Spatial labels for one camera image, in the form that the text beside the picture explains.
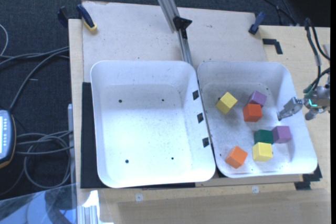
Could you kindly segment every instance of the empty white tray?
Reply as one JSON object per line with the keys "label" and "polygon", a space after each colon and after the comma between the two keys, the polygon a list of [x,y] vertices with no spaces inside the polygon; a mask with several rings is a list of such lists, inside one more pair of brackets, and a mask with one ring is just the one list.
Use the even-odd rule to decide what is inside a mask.
{"label": "empty white tray", "polygon": [[[277,112],[290,98],[299,98],[285,66],[276,62],[208,61],[199,66],[197,74],[216,164],[225,176],[305,174],[316,169],[317,157],[302,112],[281,121],[277,118]],[[263,116],[258,122],[245,122],[243,107],[255,90],[267,96],[262,108]],[[216,103],[227,91],[238,102],[224,114]],[[273,158],[270,160],[254,161],[254,132],[271,130],[279,125],[290,127],[292,140],[273,144]],[[225,162],[228,152],[236,145],[248,153],[244,164],[237,169]]]}
{"label": "empty white tray", "polygon": [[100,61],[91,69],[98,175],[113,188],[203,182],[215,172],[194,68]]}

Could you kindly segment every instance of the white cable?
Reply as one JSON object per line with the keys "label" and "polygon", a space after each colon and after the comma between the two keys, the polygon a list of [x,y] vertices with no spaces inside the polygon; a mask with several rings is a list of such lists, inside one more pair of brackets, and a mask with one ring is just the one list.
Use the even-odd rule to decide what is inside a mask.
{"label": "white cable", "polygon": [[2,52],[1,52],[1,54],[0,54],[0,56],[1,56],[1,55],[4,54],[5,50],[7,49],[7,45],[8,45],[8,32],[7,32],[6,28],[5,28],[2,24],[0,24],[0,27],[3,29],[3,31],[4,31],[5,34],[6,34],[6,43],[5,43],[5,47],[4,47],[4,49],[2,50]]}

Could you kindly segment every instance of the yellow block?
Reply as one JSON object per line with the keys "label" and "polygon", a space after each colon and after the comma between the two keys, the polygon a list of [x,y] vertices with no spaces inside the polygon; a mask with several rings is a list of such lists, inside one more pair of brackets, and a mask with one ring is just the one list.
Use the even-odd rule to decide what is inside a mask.
{"label": "yellow block", "polygon": [[216,104],[216,107],[221,110],[224,114],[228,113],[229,110],[237,103],[237,99],[234,98],[229,92],[226,92],[221,99]]}
{"label": "yellow block", "polygon": [[268,161],[273,157],[272,144],[259,142],[252,147],[255,161]]}

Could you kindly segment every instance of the toy block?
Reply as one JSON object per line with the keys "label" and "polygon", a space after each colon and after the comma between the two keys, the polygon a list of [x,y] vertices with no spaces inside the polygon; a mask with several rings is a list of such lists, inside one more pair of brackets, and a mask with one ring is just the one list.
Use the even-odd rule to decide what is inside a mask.
{"label": "toy block", "polygon": [[262,117],[260,104],[247,104],[243,108],[244,121],[257,122]]}
{"label": "toy block", "polygon": [[273,157],[272,144],[258,142],[252,147],[252,154],[255,161],[268,161]]}
{"label": "toy block", "polygon": [[273,132],[267,130],[258,130],[254,133],[254,143],[258,142],[273,144]]}
{"label": "toy block", "polygon": [[230,109],[237,103],[237,99],[232,96],[229,92],[226,92],[222,98],[216,104],[216,107],[222,111],[224,114],[227,114]]}
{"label": "toy block", "polygon": [[239,168],[243,165],[247,157],[247,152],[241,149],[239,146],[233,147],[225,158],[225,162],[231,165],[233,168]]}
{"label": "toy block", "polygon": [[261,107],[265,105],[266,102],[266,95],[262,94],[261,92],[254,91],[250,98],[248,99],[249,104],[260,104]]}
{"label": "toy block", "polygon": [[272,129],[274,143],[286,143],[292,139],[289,126],[276,126]]}

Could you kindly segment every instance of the black carpet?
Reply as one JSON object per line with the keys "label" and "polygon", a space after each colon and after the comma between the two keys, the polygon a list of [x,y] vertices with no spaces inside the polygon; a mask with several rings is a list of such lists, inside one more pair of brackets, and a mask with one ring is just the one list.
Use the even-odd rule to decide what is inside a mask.
{"label": "black carpet", "polygon": [[[76,6],[82,0],[0,0],[0,24],[8,31],[9,43],[4,56],[41,53],[68,46],[68,29],[58,21],[62,6],[71,18],[78,18]],[[157,0],[90,0],[158,5]],[[306,17],[315,26],[330,27],[331,0],[175,0],[179,7],[265,13],[263,25],[302,25]],[[0,29],[0,53],[6,38]],[[45,58],[5,60],[0,58],[0,109],[8,109],[27,75]],[[25,84],[12,107],[17,134],[51,134],[68,129],[67,107],[71,103],[69,62],[56,57],[46,62]],[[18,146],[27,150],[27,146]],[[45,143],[36,150],[59,148]],[[12,162],[0,169],[0,193],[8,190],[23,169],[24,156],[15,154]],[[27,169],[31,177],[45,186],[62,182],[67,165],[65,152],[36,156],[29,159]],[[25,175],[19,183],[0,199],[16,197],[42,190]]]}

